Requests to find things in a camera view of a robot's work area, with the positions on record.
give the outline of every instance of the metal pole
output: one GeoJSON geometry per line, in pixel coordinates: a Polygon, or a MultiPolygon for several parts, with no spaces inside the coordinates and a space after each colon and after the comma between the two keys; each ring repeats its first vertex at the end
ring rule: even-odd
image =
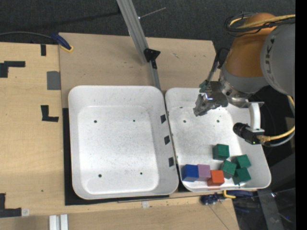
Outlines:
{"type": "MultiPolygon", "coordinates": [[[[142,64],[147,63],[144,55],[144,50],[148,48],[148,44],[145,38],[144,31],[139,21],[139,17],[136,14],[132,0],[116,0],[120,8],[121,14],[126,22],[129,34],[133,39],[136,49],[138,50],[142,64]]],[[[161,89],[160,81],[157,69],[154,69],[152,63],[147,63],[150,69],[150,76],[153,86],[161,89]]]]}

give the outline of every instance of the toy block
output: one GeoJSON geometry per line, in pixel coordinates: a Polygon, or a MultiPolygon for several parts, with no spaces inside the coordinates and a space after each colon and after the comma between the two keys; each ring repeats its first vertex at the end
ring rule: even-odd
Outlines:
{"type": "Polygon", "coordinates": [[[236,173],[236,163],[232,163],[228,160],[225,160],[220,167],[220,170],[223,171],[224,173],[224,177],[226,179],[230,179],[231,177],[233,177],[236,173]]]}
{"type": "Polygon", "coordinates": [[[233,160],[233,163],[236,163],[238,168],[248,168],[251,166],[248,156],[246,154],[236,156],[233,160]]]}
{"type": "Polygon", "coordinates": [[[239,168],[236,170],[235,175],[232,178],[234,180],[235,185],[238,185],[242,182],[247,182],[251,179],[247,168],[239,168]]]}
{"type": "Polygon", "coordinates": [[[185,182],[194,182],[198,179],[198,167],[197,165],[186,164],[182,167],[181,171],[182,180],[185,182]]]}
{"type": "Polygon", "coordinates": [[[213,159],[225,160],[229,158],[229,146],[224,144],[216,144],[212,148],[213,159]]]}
{"type": "Polygon", "coordinates": [[[212,170],[211,178],[207,181],[208,186],[220,186],[225,182],[224,173],[221,170],[212,170]]]}
{"type": "Polygon", "coordinates": [[[211,170],[210,170],[210,165],[206,164],[198,164],[198,175],[199,178],[197,181],[203,181],[206,182],[211,178],[211,170]]]}

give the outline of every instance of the gray carpet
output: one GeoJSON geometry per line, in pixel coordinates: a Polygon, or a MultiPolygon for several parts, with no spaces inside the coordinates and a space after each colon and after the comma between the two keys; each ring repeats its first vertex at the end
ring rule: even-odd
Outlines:
{"type": "MultiPolygon", "coordinates": [[[[274,15],[295,13],[295,0],[133,0],[137,14],[146,16],[146,36],[212,40],[230,47],[233,38],[223,29],[227,17],[245,12],[274,15]]],[[[50,35],[75,32],[128,35],[115,0],[0,0],[0,33],[23,30],[50,35]]],[[[48,43],[27,35],[1,36],[0,41],[48,43]]]]}

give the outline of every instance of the wooden table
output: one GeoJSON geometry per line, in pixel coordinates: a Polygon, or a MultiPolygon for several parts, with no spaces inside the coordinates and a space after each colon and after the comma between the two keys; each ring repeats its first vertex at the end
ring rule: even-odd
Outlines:
{"type": "MultiPolygon", "coordinates": [[[[0,193],[6,193],[6,208],[21,207],[29,209],[30,212],[29,217],[0,219],[0,229],[2,226],[3,229],[14,229],[17,226],[20,228],[16,229],[29,229],[26,226],[35,222],[37,227],[41,226],[37,229],[44,229],[47,227],[46,217],[59,214],[69,214],[71,229],[79,229],[81,219],[84,221],[86,219],[85,223],[91,225],[90,228],[87,227],[88,229],[95,229],[94,225],[102,224],[104,220],[108,223],[99,225],[99,229],[114,227],[116,224],[118,224],[117,229],[129,229],[124,227],[124,221],[118,222],[119,218],[129,219],[131,229],[141,229],[143,220],[152,229],[175,227],[187,229],[188,226],[192,226],[189,224],[191,222],[194,222],[195,226],[202,225],[204,227],[202,229],[205,229],[205,225],[208,229],[214,229],[215,224],[221,226],[216,229],[238,229],[232,201],[226,200],[222,204],[205,207],[199,201],[199,195],[204,193],[175,192],[168,199],[150,201],[150,208],[147,209],[142,208],[141,201],[65,206],[62,107],[65,107],[66,100],[63,101],[65,98],[63,90],[67,92],[74,84],[78,84],[73,83],[74,78],[86,76],[88,72],[84,68],[70,72],[71,68],[66,65],[71,64],[78,68],[83,65],[78,59],[89,61],[90,58],[99,66],[103,64],[93,59],[93,55],[82,57],[83,51],[78,47],[80,42],[90,44],[93,35],[62,35],[75,48],[71,55],[59,50],[56,45],[47,45],[47,55],[41,56],[40,45],[0,43],[0,62],[26,62],[25,68],[9,68],[8,78],[0,78],[0,193]],[[48,90],[47,72],[60,70],[62,92],[48,90]],[[49,115],[58,116],[59,121],[42,121],[41,105],[48,105],[49,115]]],[[[107,54],[107,60],[104,58],[107,62],[111,62],[107,68],[109,70],[105,67],[98,69],[92,66],[98,71],[107,71],[104,74],[104,84],[116,82],[117,78],[126,79],[123,75],[118,75],[118,72],[122,72],[122,68],[127,68],[125,73],[135,68],[134,70],[144,71],[144,75],[147,74],[146,69],[141,68],[138,62],[137,52],[129,37],[104,35],[94,35],[94,37],[95,46],[97,39],[104,39],[98,40],[103,46],[102,49],[106,47],[107,40],[115,42],[116,40],[112,39],[116,38],[117,43],[122,40],[120,44],[124,52],[122,56],[115,57],[114,52],[107,54]],[[121,65],[127,65],[116,67],[119,60],[121,65]]],[[[157,64],[163,91],[171,87],[197,87],[207,77],[215,55],[211,41],[148,38],[148,42],[154,49],[162,51],[157,64]]],[[[149,74],[147,79],[134,79],[134,82],[130,80],[127,83],[123,80],[117,85],[150,84],[149,74]]],[[[91,84],[97,84],[97,81],[92,81],[91,84]]]]}

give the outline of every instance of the black cable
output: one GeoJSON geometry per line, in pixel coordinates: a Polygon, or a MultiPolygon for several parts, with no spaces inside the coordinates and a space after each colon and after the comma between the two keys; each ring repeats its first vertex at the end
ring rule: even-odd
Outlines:
{"type": "MultiPolygon", "coordinates": [[[[219,63],[219,61],[220,61],[220,55],[221,55],[221,52],[222,52],[223,50],[229,52],[229,48],[220,48],[220,49],[217,51],[217,54],[216,54],[216,56],[215,56],[215,58],[217,58],[217,62],[218,62],[218,63],[219,63]]],[[[218,68],[218,69],[221,69],[222,66],[223,66],[223,65],[219,63],[219,66],[218,66],[217,68],[218,68]]]]}
{"type": "Polygon", "coordinates": [[[0,33],[0,36],[11,35],[11,34],[30,34],[30,35],[46,37],[46,38],[53,40],[51,36],[40,34],[40,33],[32,33],[32,32],[8,32],[8,33],[0,33]]]}
{"type": "Polygon", "coordinates": [[[273,147],[277,147],[277,146],[280,146],[280,145],[283,145],[284,143],[288,142],[289,140],[292,139],[292,137],[295,135],[295,131],[293,133],[291,133],[289,135],[289,137],[279,143],[270,143],[270,142],[265,142],[263,145],[268,147],[268,148],[273,148],[273,147]]]}
{"type": "Polygon", "coordinates": [[[264,23],[263,25],[259,25],[259,26],[253,26],[253,27],[247,27],[247,28],[235,28],[235,27],[231,27],[230,23],[234,20],[240,19],[238,21],[242,21],[244,18],[248,18],[252,15],[255,15],[256,13],[250,13],[250,12],[242,12],[239,15],[235,15],[232,17],[229,17],[225,20],[224,23],[224,29],[231,35],[234,37],[240,37],[246,34],[255,34],[258,33],[261,29],[264,28],[272,28],[272,27],[276,27],[279,25],[283,25],[283,24],[290,24],[290,23],[295,23],[295,17],[290,17],[290,18],[284,18],[284,19],[279,19],[277,21],[274,22],[267,22],[264,23]],[[253,33],[246,33],[246,34],[241,34],[241,35],[233,35],[231,33],[244,33],[244,32],[249,32],[249,31],[253,31],[253,30],[257,30],[256,32],[253,33]]]}
{"type": "Polygon", "coordinates": [[[292,106],[292,103],[291,103],[291,101],[288,99],[288,102],[289,102],[289,107],[290,107],[290,109],[291,109],[291,112],[292,112],[292,114],[293,114],[293,117],[295,118],[295,109],[294,109],[294,107],[292,106]]]}

